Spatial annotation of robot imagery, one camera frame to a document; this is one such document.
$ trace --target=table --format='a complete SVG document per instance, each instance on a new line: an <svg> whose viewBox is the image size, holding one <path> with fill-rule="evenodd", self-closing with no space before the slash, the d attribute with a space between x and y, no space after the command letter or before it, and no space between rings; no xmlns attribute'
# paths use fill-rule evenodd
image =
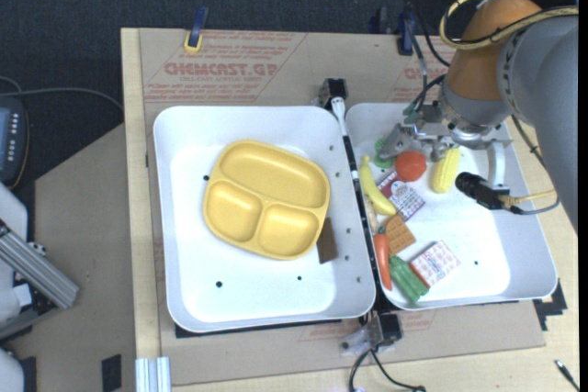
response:
<svg viewBox="0 0 588 392"><path fill-rule="evenodd" d="M321 36L320 47L329 50L329 36ZM356 38L355 48L362 49L366 36ZM394 38L379 38L382 46L392 48ZM148 153L141 74L140 31L121 30L123 81L125 95L125 130L129 175L130 247L132 258L135 346L138 358L156 358L162 354L156 295L153 227L150 206L150 184L145 156ZM381 55L387 55L385 48ZM336 51L330 50L332 61ZM367 67L374 65L373 48L367 54ZM514 146L531 192L545 189L546 175L520 139ZM529 350L485 353L410 361L389 366L391 375L405 383L424 384L428 390L566 390L566 382L554 364L560 359L579 379L579 287L578 239L563 210L557 208L540 216L560 283L567 301L564 314L548 319L545 332L547 345ZM175 386L174 390L346 390L349 370L345 368L320 372L274 375L269 377L217 382L213 384ZM366 390L390 390L390 384L374 365L362 367L356 375L356 386Z"/></svg>

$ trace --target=yellow corn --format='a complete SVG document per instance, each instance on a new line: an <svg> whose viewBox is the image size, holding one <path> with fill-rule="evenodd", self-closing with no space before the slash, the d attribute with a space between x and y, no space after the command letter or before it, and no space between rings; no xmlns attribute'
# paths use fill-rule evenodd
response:
<svg viewBox="0 0 588 392"><path fill-rule="evenodd" d="M446 193L456 181L458 174L459 148L449 149L445 152L443 160L439 161L433 173L432 187L436 193Z"/></svg>

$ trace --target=yellow divided plate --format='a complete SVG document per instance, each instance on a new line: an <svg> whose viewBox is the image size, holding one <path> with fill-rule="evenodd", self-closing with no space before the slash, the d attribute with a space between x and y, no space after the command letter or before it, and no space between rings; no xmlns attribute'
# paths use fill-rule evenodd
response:
<svg viewBox="0 0 588 392"><path fill-rule="evenodd" d="M232 245L292 260L316 244L330 193L316 163L263 142L238 140L223 150L209 176L204 219Z"/></svg>

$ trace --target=brown food item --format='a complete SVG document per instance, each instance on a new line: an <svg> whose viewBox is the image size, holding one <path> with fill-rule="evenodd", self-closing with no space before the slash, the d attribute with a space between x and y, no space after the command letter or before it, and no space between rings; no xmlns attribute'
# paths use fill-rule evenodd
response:
<svg viewBox="0 0 588 392"><path fill-rule="evenodd" d="M386 236L390 241L388 250L391 256L416 242L413 233L399 215L386 221Z"/></svg>

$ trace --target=toy banana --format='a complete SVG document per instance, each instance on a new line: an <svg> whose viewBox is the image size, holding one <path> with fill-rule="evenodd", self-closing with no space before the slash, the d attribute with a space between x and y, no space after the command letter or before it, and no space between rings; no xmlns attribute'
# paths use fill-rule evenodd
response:
<svg viewBox="0 0 588 392"><path fill-rule="evenodd" d="M359 182L364 195L371 201L374 210L378 214L384 216L394 216L396 214L396 207L392 202L386 198L374 182L374 177L369 168L369 156L364 155L364 158L359 165Z"/></svg>

